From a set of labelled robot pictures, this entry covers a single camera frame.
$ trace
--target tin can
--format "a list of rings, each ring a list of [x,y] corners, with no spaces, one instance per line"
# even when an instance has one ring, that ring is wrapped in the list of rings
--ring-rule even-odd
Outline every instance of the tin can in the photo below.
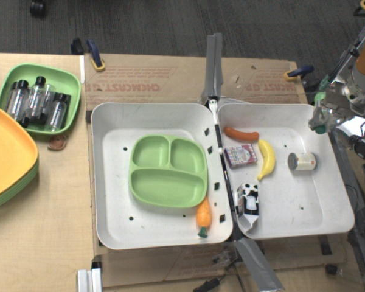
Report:
[[[311,171],[316,167],[316,157],[313,153],[290,153],[288,166],[292,171]]]

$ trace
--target toy carrot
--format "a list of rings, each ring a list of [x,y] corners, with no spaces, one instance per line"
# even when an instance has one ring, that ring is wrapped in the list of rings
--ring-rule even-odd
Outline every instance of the toy carrot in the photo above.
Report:
[[[207,196],[197,206],[196,221],[200,227],[198,235],[202,238],[207,238],[207,228],[211,225],[211,209]]]

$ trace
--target white tray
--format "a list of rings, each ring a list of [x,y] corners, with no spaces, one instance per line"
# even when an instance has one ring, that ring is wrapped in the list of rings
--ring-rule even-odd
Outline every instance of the white tray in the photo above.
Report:
[[[266,239],[349,231],[354,214],[341,178],[328,134],[316,134],[308,127],[314,108],[310,105],[225,104],[218,110],[221,130],[225,126],[260,133],[276,154],[271,175],[260,182],[263,157],[258,143],[252,143],[256,165],[228,168],[232,189],[242,183],[258,184],[259,218],[252,229],[242,232],[249,238]],[[240,142],[222,134],[223,148]],[[316,155],[313,171],[292,172],[291,152]]]
[[[232,231],[214,122],[199,104],[104,103],[92,112],[96,225],[111,249],[220,243]],[[171,134],[198,142],[206,152],[212,224],[208,238],[197,236],[196,207],[174,209],[145,204],[128,185],[131,149],[147,134]],[[215,183],[220,183],[217,190]],[[220,215],[225,221],[220,222]]]

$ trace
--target brown round object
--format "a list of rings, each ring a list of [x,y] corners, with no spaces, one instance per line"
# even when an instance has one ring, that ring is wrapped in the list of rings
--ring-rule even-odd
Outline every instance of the brown round object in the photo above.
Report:
[[[50,137],[48,149],[51,150],[62,150],[66,146],[66,137],[63,134],[53,135]]]

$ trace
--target wooden table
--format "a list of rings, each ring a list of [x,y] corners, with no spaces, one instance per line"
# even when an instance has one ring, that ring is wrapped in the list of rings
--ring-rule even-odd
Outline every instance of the wooden table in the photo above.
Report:
[[[20,63],[45,64],[81,77],[78,56],[0,54],[0,86],[9,70]],[[40,153],[39,174],[0,207],[0,291],[76,291],[77,270],[91,266],[94,231],[85,100],[83,87],[64,150],[50,151],[48,137],[33,136]],[[344,242],[343,248],[347,263],[356,267],[351,246]],[[350,286],[351,291],[363,291],[355,282],[327,278],[322,265],[276,274],[287,291],[345,291]],[[247,291],[258,291],[249,274],[243,274],[242,281]],[[203,282],[192,279],[105,291],[192,291]],[[237,277],[226,276],[217,291],[241,291]]]

